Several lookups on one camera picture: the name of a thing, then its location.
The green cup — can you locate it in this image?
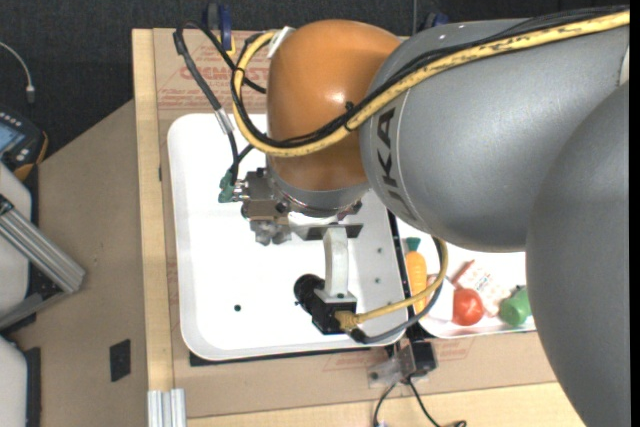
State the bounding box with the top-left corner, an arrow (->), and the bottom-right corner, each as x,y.
499,285 -> 533,329

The white plastic tray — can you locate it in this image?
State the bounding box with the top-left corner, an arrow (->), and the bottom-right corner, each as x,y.
393,234 -> 539,341
166,113 -> 410,362

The orange carrot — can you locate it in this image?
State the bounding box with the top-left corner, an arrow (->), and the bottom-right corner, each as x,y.
404,237 -> 429,312

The brown cardboard board red print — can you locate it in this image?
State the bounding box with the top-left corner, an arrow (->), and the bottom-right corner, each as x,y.
152,27 -> 559,419

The black cylinder on white bracket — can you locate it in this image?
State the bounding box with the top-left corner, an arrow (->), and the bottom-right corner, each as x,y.
292,223 -> 365,336

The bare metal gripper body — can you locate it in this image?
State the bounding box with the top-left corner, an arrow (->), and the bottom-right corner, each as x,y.
232,166 -> 364,223

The red tomato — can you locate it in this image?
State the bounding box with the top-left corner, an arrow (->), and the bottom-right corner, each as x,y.
451,288 -> 487,328

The thin black rod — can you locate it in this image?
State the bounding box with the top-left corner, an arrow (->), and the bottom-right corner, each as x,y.
386,208 -> 419,344

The white printed packet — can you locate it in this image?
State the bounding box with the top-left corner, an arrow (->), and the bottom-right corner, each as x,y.
447,259 -> 507,317

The black block with wires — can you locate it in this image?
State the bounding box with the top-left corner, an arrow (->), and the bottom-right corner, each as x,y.
407,339 -> 439,375

